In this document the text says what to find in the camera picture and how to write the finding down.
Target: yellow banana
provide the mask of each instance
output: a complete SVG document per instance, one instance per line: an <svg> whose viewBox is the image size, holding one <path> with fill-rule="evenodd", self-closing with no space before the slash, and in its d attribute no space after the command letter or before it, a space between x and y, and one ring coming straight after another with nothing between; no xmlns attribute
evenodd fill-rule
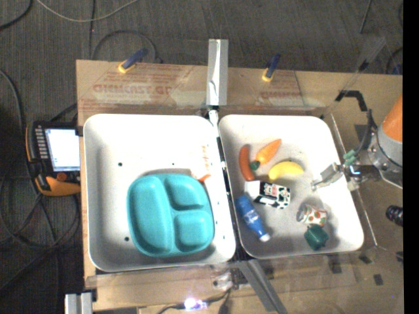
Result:
<svg viewBox="0 0 419 314"><path fill-rule="evenodd" d="M268 176L271 181L274 181L275 179L287 174L299 175L303 172L304 170L300 164L292 162L291 160L286 160L272 166L269 170Z"/></svg>

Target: patterned cup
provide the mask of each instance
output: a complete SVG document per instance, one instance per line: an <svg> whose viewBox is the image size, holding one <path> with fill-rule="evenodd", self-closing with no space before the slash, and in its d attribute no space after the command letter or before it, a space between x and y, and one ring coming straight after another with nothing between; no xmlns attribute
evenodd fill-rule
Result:
<svg viewBox="0 0 419 314"><path fill-rule="evenodd" d="M311 205L305 205L297 214L297 220L305 224L318 224L323 227L327 220L327 211Z"/></svg>

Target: white tray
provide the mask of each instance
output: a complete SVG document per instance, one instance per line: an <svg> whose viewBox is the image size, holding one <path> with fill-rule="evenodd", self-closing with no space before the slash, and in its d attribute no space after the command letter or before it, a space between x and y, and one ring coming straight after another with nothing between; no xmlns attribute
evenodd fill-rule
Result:
<svg viewBox="0 0 419 314"><path fill-rule="evenodd" d="M327 124L312 116L228 115L220 120L219 131L227 161L232 197L237 198L244 189L239 170L240 148L249 144L250 156L265 144L282 139L274 159L261 166L256 177L263 178L269 169L282 160L292 159L304 168L304 174L295 179L279 180L278 184L291 189L291 203L285 209L254 203L261 215L271 240L262 243L238 217L240 241L244 249L255 258L279 258L319 253L355 251L363 244L363 230L354 201L341 177L337 182L313 192L310 183L327 166L339 164L338 153ZM324 229L329 235L326 246L313 251L304 238L307 227L297 222L297 211L302 203L324 207L329 214Z"/></svg>
<svg viewBox="0 0 419 314"><path fill-rule="evenodd" d="M208 149L211 177L205 187L215 235L207 249L189 256L153 258L130 239L126 212L129 185L152 173L191 173ZM229 260L236 242L217 140L212 125L199 116L98 114L84 125L88 205L88 249L94 265L108 272Z"/></svg>

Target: white cable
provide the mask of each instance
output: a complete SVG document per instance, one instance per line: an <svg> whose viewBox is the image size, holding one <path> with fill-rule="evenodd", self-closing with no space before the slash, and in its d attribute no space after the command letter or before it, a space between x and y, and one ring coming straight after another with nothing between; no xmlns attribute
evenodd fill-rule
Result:
<svg viewBox="0 0 419 314"><path fill-rule="evenodd" d="M63 18L64 20L68 20L68 21L72 21L72 22L79 22L79 23L83 23L83 22L93 22L93 21L99 21L99 20L103 20L105 18L108 18L114 14L116 14L117 12L119 12L120 10L124 9L125 7L128 7L129 5L132 5L133 3L136 3L139 0L132 0L129 3L117 8L116 10L114 10L113 12L106 14L104 16L100 16L98 18L92 18L92 19L86 19L86 20L76 20L74 18L68 18L67 16L61 15L60 13L56 12L55 10L52 10L50 7L48 7L46 4L44 4L41 0L36 0L38 1L38 3L41 4L41 6L43 6L45 9L49 10L51 13L55 14L56 16L59 16L60 18Z"/></svg>

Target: bottle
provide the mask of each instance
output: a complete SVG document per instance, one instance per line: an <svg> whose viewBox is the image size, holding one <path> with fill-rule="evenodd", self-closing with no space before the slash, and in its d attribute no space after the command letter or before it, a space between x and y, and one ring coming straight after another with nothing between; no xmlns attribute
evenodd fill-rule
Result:
<svg viewBox="0 0 419 314"><path fill-rule="evenodd" d="M386 216L398 226L403 227L403 207L391 205L386 210Z"/></svg>
<svg viewBox="0 0 419 314"><path fill-rule="evenodd" d="M262 242L269 241L270 236L265 231L262 219L252 205L250 199L245 194L243 194L234 200L234 205L236 206L247 227L256 233L259 240Z"/></svg>

